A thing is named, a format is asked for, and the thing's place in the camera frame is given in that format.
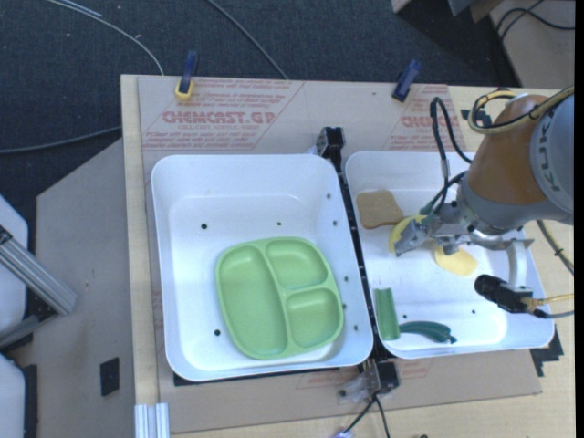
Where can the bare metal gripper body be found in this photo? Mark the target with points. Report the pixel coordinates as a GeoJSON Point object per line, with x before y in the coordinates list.
{"type": "Point", "coordinates": [449, 222]}

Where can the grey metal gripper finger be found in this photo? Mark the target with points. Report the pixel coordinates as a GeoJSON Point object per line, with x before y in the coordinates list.
{"type": "Point", "coordinates": [410, 236]}
{"type": "Point", "coordinates": [453, 244]}

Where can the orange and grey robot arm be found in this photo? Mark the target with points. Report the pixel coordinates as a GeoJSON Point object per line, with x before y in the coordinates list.
{"type": "Point", "coordinates": [506, 162]}

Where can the pale yellow round slice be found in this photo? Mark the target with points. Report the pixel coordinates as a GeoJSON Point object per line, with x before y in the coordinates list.
{"type": "Point", "coordinates": [458, 263]}

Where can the tan bread slice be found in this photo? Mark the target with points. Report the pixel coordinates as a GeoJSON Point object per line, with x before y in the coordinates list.
{"type": "Point", "coordinates": [376, 208]}

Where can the thin black rod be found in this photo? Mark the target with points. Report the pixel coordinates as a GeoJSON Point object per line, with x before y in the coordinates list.
{"type": "Point", "coordinates": [358, 244]}

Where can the white plastic tray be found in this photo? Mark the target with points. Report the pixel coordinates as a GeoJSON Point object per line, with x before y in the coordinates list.
{"type": "Point", "coordinates": [433, 299]}
{"type": "Point", "coordinates": [255, 190]}

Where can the light green celery stick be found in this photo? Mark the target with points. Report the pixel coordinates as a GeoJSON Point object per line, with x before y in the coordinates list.
{"type": "Point", "coordinates": [387, 313]}

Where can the dark green bean pod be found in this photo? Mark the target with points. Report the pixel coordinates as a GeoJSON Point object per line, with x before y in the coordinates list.
{"type": "Point", "coordinates": [426, 329]}

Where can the green divided plate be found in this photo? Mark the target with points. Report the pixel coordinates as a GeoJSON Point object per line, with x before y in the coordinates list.
{"type": "Point", "coordinates": [255, 299]}

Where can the brown cardboard board red print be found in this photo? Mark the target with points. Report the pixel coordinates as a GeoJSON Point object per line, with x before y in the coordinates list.
{"type": "Point", "coordinates": [274, 126]}

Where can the black cylinder on white bracket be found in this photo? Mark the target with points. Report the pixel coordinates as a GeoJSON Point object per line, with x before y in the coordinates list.
{"type": "Point", "coordinates": [499, 292]}

